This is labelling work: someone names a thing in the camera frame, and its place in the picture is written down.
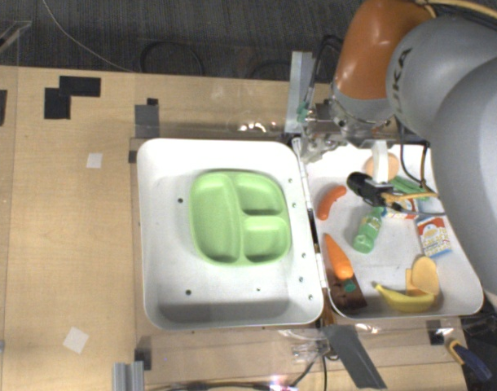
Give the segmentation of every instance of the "wooden table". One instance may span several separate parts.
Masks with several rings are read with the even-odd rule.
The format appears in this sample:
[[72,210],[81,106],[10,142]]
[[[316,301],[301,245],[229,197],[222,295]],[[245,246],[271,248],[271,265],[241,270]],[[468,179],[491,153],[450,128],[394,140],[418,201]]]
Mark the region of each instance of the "wooden table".
[[[44,89],[58,87],[60,75],[100,77],[101,96],[73,97],[71,120],[45,120]],[[138,340],[128,162],[134,106],[159,100],[162,136],[247,137],[236,129],[256,120],[273,138],[284,123],[288,83],[0,67],[0,89],[8,91],[0,127],[0,339],[6,346],[0,389],[111,389],[113,363],[133,362]],[[101,168],[86,167],[90,153],[102,154]],[[464,339],[458,319],[444,323]],[[465,389],[460,366],[443,346],[429,345],[424,323],[380,325],[392,333],[363,342],[389,389]],[[80,354],[63,346],[71,327],[89,335]],[[191,373],[183,342],[160,346],[168,368],[183,365],[183,375]],[[194,357],[206,358],[210,346],[200,343]],[[254,359],[249,362],[257,365]],[[328,368],[329,389],[355,389],[340,362]],[[319,369],[301,389],[322,389]],[[146,378],[156,383],[152,373]]]

